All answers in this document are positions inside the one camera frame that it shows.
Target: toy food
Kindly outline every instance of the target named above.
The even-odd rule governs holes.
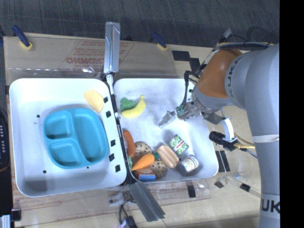
[[[125,110],[130,110],[133,109],[134,107],[136,107],[136,102],[135,101],[130,101],[127,98],[122,98],[120,100],[121,106],[120,109],[123,111]]]
[[[156,160],[149,168],[155,173],[157,179],[163,177],[167,172],[167,166],[161,159]]]
[[[128,130],[123,130],[123,136],[128,145],[127,154],[133,158],[135,156],[135,144],[133,137]]]
[[[98,92],[89,89],[84,93],[84,98],[96,112],[101,112],[105,103],[104,98]]]
[[[154,181],[156,179],[156,175],[149,168],[143,168],[135,171],[135,175],[140,181]]]
[[[185,150],[189,148],[189,145],[176,134],[169,142],[169,146],[174,150],[177,155],[181,155]]]
[[[176,169],[182,176],[189,176],[191,175],[190,172],[196,169],[199,165],[198,159],[191,154],[186,159],[182,160],[176,166]]]
[[[156,152],[160,155],[161,160],[169,168],[174,168],[179,163],[180,159],[176,153],[167,145],[162,145],[159,147]]]
[[[144,155],[143,157],[141,157],[132,167],[132,170],[138,170],[138,169],[142,169],[145,168],[151,164],[153,164],[155,162],[156,159],[159,158],[159,154],[155,153],[149,153]]]
[[[124,116],[126,118],[134,118],[134,117],[139,116],[146,108],[146,103],[143,98],[144,98],[144,96],[141,95],[141,99],[138,102],[138,104],[136,105],[136,107],[134,107],[130,110],[123,111],[122,116]]]
[[[135,157],[137,159],[143,157],[145,154],[152,153],[152,149],[145,142],[135,143]]]

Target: banana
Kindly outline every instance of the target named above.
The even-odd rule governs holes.
[[[126,118],[134,118],[134,117],[139,116],[146,108],[146,103],[143,98],[144,98],[144,96],[141,95],[141,99],[138,102],[138,104],[136,105],[136,107],[134,107],[133,109],[130,109],[130,110],[123,111],[122,116],[124,116]]]

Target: blue clamp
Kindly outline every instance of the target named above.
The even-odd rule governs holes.
[[[19,44],[26,50],[31,50],[33,44],[27,39],[23,31],[17,25],[13,25],[11,29],[16,34],[16,36],[19,37]]]
[[[164,39],[159,34],[152,32],[150,34],[150,37],[158,43],[157,44],[158,48],[160,48],[161,50],[164,50],[164,51],[168,49]]]

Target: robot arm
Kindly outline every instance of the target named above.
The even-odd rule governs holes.
[[[160,127],[172,116],[186,120],[198,114],[218,124],[224,118],[215,112],[227,105],[247,112],[261,174],[259,228],[279,228],[279,44],[246,53],[217,51],[195,85],[191,102],[168,112]]]
[[[208,77],[205,73],[200,80]],[[195,97],[207,109],[232,103],[246,110],[261,174],[259,228],[280,227],[279,44],[232,59],[224,79],[227,98],[206,92],[206,82],[200,80]]]

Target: white label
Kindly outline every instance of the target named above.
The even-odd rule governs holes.
[[[280,195],[262,193],[260,215],[280,219]]]
[[[188,156],[181,164],[184,166],[186,172],[190,172],[199,166],[198,160],[193,155]]]

